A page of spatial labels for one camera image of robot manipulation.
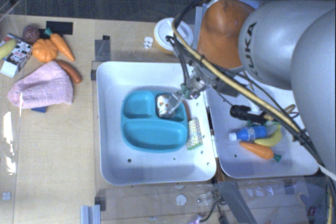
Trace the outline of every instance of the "orange carrot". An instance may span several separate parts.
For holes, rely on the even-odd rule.
[[[69,46],[59,34],[51,32],[50,28],[47,28],[44,33],[50,37],[50,40],[56,45],[60,52],[62,52],[71,61],[75,60]]]
[[[274,158],[277,162],[281,159],[281,156],[274,154],[273,150],[269,148],[268,146],[259,145],[255,143],[247,143],[243,141],[240,141],[239,144],[242,147],[253,152],[254,154],[258,155],[261,158],[264,158],[264,159]]]

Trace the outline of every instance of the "white sink basin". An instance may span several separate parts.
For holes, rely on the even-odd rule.
[[[202,182],[216,171],[203,95],[186,101],[190,118],[198,118],[203,145],[152,153],[129,147],[122,138],[123,99],[135,90],[174,92],[183,82],[179,63],[105,62],[97,70],[101,173],[114,185]]]

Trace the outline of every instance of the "wooden table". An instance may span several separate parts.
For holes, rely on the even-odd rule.
[[[21,116],[16,174],[14,223],[66,223],[80,222],[82,205],[92,206],[96,195],[94,125],[92,109],[91,64],[95,60],[94,43],[103,35],[110,36],[112,60],[176,62],[173,56],[162,53],[153,45],[143,46],[146,36],[153,37],[155,23],[137,23],[93,19],[15,16],[17,29],[26,25],[46,27],[46,21],[73,22],[73,35],[65,40],[71,47],[83,81],[74,85],[72,105],[59,104],[48,107],[46,113],[23,110]],[[66,60],[59,54],[58,59]],[[2,83],[2,112],[10,109],[18,119],[18,108],[6,99],[6,91],[18,79],[36,70],[41,63],[31,59],[25,68],[10,79],[0,74]],[[129,223],[130,219],[103,223]],[[161,216],[168,223],[184,223],[184,214]],[[148,217],[136,218],[133,223],[148,223]]]

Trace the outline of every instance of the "blue divided plate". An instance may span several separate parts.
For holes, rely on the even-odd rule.
[[[188,121],[184,104],[172,119],[156,114],[155,98],[159,91],[134,91],[126,96],[121,108],[121,132],[132,148],[148,152],[172,152],[185,145]]]

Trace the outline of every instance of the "blue object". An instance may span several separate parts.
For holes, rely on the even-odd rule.
[[[33,108],[31,110],[41,112],[41,113],[46,113],[47,112],[47,106],[41,106],[40,108]]]
[[[238,133],[229,133],[229,139],[235,141],[241,139],[243,141],[253,141],[257,138],[266,137],[268,131],[265,126],[251,126],[242,128]]]
[[[123,100],[121,131],[132,148],[148,152],[177,151],[188,139],[188,121],[184,104],[171,119],[159,118],[155,98],[159,91],[134,91]]]

